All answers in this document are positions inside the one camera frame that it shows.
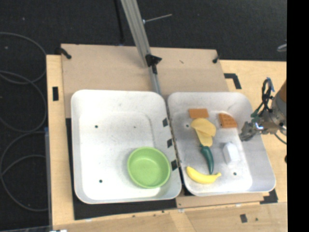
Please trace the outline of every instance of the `toy banana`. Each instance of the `toy banana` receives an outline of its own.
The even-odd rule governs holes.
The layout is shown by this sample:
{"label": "toy banana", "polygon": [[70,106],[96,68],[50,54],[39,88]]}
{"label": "toy banana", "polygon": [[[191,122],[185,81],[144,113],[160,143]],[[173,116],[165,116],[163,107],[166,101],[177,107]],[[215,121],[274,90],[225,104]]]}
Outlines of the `toy banana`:
{"label": "toy banana", "polygon": [[211,184],[215,182],[215,180],[221,176],[221,173],[217,174],[202,174],[195,170],[192,167],[186,167],[187,174],[189,177],[194,180],[195,182],[201,183],[201,184]]}

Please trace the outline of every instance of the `brown sponge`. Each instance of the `brown sponge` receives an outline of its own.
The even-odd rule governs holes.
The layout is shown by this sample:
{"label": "brown sponge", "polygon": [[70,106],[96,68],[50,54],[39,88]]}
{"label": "brown sponge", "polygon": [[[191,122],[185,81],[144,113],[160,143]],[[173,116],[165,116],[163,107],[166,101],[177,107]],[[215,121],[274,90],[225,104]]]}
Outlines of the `brown sponge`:
{"label": "brown sponge", "polygon": [[208,110],[206,108],[201,109],[189,109],[189,114],[191,118],[208,118]]}
{"label": "brown sponge", "polygon": [[222,128],[234,128],[237,127],[235,119],[228,114],[219,114],[219,119]]}

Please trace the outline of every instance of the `black background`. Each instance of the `black background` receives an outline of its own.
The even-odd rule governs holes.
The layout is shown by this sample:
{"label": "black background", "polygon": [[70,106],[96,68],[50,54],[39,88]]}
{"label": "black background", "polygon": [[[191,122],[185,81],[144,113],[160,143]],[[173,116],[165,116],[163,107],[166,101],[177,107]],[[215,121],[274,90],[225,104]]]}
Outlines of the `black background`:
{"label": "black background", "polygon": [[[216,49],[221,59],[286,61],[286,53],[277,52],[277,47],[287,39],[287,0],[137,1],[146,20],[173,14],[146,23],[150,46]],[[134,45],[121,5],[120,17],[125,45]],[[27,36],[47,54],[53,54],[61,43],[120,43],[113,0],[0,0],[0,31]],[[44,68],[44,55],[35,45],[0,35],[0,71],[33,80]],[[36,84],[46,97],[46,78]],[[0,78],[2,119],[27,130],[38,125],[43,114],[42,100],[32,86],[17,86]],[[0,123],[0,156],[19,135]],[[9,149],[2,170],[22,156],[44,152],[42,135],[24,138]],[[19,163],[6,173],[4,180],[22,203],[34,208],[47,207],[43,159]],[[48,225],[47,212],[19,207],[0,185],[0,231],[44,225]]]}

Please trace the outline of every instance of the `metal bar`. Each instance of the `metal bar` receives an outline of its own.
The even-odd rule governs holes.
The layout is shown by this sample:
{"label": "metal bar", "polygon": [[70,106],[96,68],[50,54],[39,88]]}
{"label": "metal bar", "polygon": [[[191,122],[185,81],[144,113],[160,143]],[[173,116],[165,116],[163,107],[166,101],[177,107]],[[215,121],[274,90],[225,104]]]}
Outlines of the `metal bar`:
{"label": "metal bar", "polygon": [[140,15],[140,10],[136,0],[120,0],[126,14],[134,43],[138,49],[139,55],[142,58],[143,64],[149,69],[149,75],[153,87],[153,91],[161,94],[161,89],[157,74],[153,73],[152,68],[149,68],[146,62],[146,55],[151,54],[148,38],[144,28],[144,23]]}

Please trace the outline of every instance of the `green bowl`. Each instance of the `green bowl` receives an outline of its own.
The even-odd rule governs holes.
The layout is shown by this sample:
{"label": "green bowl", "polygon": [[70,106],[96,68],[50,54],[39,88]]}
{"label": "green bowl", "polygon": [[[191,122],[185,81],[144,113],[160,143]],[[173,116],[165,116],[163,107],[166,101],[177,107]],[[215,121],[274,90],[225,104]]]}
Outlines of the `green bowl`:
{"label": "green bowl", "polygon": [[143,188],[157,188],[168,181],[170,163],[160,150],[141,147],[130,154],[127,170],[137,185]]}

